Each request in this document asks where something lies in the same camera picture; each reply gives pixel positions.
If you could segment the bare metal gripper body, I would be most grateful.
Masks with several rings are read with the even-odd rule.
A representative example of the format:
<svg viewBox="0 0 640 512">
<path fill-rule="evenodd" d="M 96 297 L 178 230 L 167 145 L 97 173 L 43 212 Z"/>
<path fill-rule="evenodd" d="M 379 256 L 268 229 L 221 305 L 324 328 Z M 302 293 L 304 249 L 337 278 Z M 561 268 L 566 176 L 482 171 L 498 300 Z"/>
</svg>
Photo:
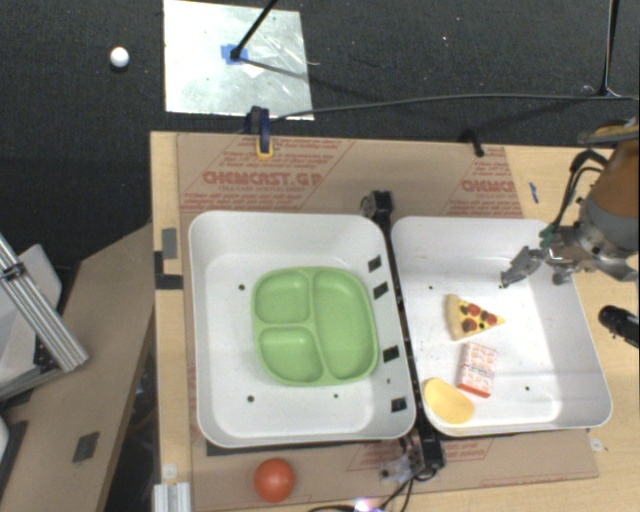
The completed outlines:
<svg viewBox="0 0 640 512">
<path fill-rule="evenodd" d="M 597 228 L 549 225 L 541 232 L 541 249 L 551 267 L 573 262 L 578 266 L 575 273 L 600 271 L 616 281 L 639 278 L 639 271 L 627 263 L 633 252 L 613 244 Z"/>
</svg>

